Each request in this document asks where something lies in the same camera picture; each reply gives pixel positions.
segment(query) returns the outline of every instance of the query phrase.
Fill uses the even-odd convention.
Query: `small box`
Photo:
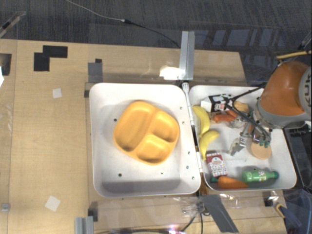
[[[228,174],[221,153],[206,154],[206,162],[213,177],[226,176]]]
[[[230,94],[220,94],[214,96],[208,96],[201,101],[200,106],[204,108],[207,112],[217,112],[227,110],[226,104],[232,106],[231,99],[233,98]]]

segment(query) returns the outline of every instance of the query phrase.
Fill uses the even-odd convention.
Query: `wooden table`
[[[34,72],[34,53],[42,52],[43,45],[67,46],[68,57],[50,58],[49,72]],[[159,215],[167,207],[159,198],[121,203],[122,199],[106,200],[92,192],[84,90],[88,63],[95,59],[102,59],[104,79],[157,78],[161,67],[178,67],[179,50],[0,39],[0,53],[12,54],[11,73],[0,88],[0,113],[8,112],[0,121],[0,203],[11,204],[8,214],[0,214],[0,233],[72,234],[75,218],[86,217],[90,204],[96,201],[111,215],[116,213],[109,225],[118,224],[118,215],[133,212],[144,226],[155,225],[157,222],[146,218],[140,207],[151,204]],[[245,79],[239,54],[217,51],[195,51],[194,77],[203,81]],[[52,91],[57,88],[62,97],[53,98]],[[282,193],[277,194],[283,203]],[[45,207],[51,195],[60,200],[55,212]],[[261,198],[261,193],[244,194],[242,208],[229,206],[241,233],[286,233],[276,211],[255,198]],[[188,221],[171,217],[173,221],[178,218],[176,224]],[[209,233],[219,233],[211,217],[204,221]],[[121,226],[127,224],[134,225],[123,221]],[[95,228],[104,230],[105,223],[95,223]],[[195,223],[188,233],[197,234],[199,229],[200,224]]]

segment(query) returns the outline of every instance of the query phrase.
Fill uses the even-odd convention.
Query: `bottle label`
[[[263,170],[259,170],[258,171],[259,174],[259,182],[265,181],[266,180],[266,176]]]

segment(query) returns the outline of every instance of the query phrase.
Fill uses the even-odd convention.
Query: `red and white carton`
[[[219,177],[228,174],[221,153],[206,154],[206,162],[212,176]]]

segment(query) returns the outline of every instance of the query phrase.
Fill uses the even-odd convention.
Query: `green bottle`
[[[269,178],[277,179],[278,172],[267,172],[263,170],[243,171],[242,180],[244,183],[263,182]]]

